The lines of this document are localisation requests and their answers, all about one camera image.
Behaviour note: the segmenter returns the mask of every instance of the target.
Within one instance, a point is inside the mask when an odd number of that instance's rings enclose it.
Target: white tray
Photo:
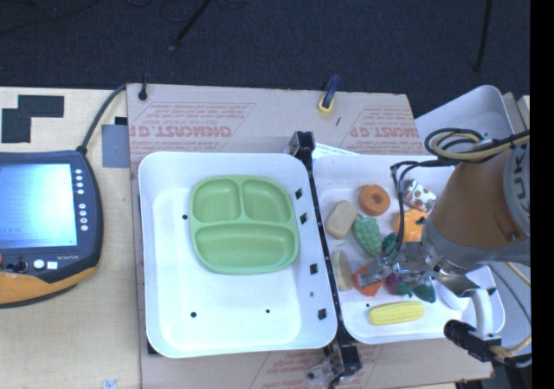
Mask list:
[[[421,161],[432,159],[429,156],[383,156],[383,155],[327,155],[317,159],[313,166],[313,176],[319,197],[319,207],[323,221],[331,212],[333,206],[345,199],[358,206],[358,193],[368,184],[381,185],[390,195],[390,208],[380,217],[377,223],[382,237],[394,231],[394,222],[399,212],[398,200],[394,191],[394,183],[390,176],[390,166],[405,160]],[[435,195],[440,196],[444,185],[452,173],[451,167],[416,168],[407,174],[408,178],[417,179],[427,186]],[[337,240],[326,234],[327,245],[332,254],[342,250],[348,257],[352,272],[365,265],[370,257],[361,249],[351,231],[344,239]],[[468,277],[481,286],[494,286],[493,276],[488,267],[481,268]],[[476,316],[473,303],[464,298],[466,306],[454,310],[442,299],[448,291],[436,280],[433,280],[437,300],[434,303],[422,301],[425,315],[417,320],[402,324],[373,326],[368,321],[370,308],[393,301],[419,300],[415,295],[411,299],[407,295],[392,295],[384,285],[375,296],[366,296],[358,290],[339,291],[338,298],[344,318],[346,330],[356,340],[366,344],[379,344],[394,341],[422,340],[444,336],[443,328],[449,320],[460,320],[475,326]],[[495,332],[504,325],[504,308],[495,292],[491,296],[493,306]]]
[[[217,175],[261,176],[283,187],[298,218],[300,250],[291,265],[238,276],[211,272],[199,262],[183,215],[194,185]],[[310,182],[300,161],[277,153],[156,152],[143,159],[138,181],[146,332],[154,349],[184,358],[319,348],[332,341],[337,317]]]

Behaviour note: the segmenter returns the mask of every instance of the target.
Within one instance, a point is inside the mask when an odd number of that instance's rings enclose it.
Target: button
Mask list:
[[[45,267],[46,263],[41,258],[37,258],[33,261],[33,268],[35,268],[35,270],[43,270]]]

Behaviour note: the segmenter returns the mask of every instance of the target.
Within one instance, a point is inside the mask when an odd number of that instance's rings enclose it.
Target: green divided plate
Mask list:
[[[275,272],[298,255],[290,197],[268,178],[230,175],[200,181],[190,197],[190,230],[196,256],[214,272]]]

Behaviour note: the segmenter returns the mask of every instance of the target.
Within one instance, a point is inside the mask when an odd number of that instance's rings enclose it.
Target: blue screen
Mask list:
[[[71,165],[0,165],[0,248],[76,244]]]

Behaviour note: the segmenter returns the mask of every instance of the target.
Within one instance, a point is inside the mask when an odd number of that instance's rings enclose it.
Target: black tape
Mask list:
[[[2,110],[2,142],[30,143],[31,118],[63,118],[64,97],[20,94],[17,108]]]

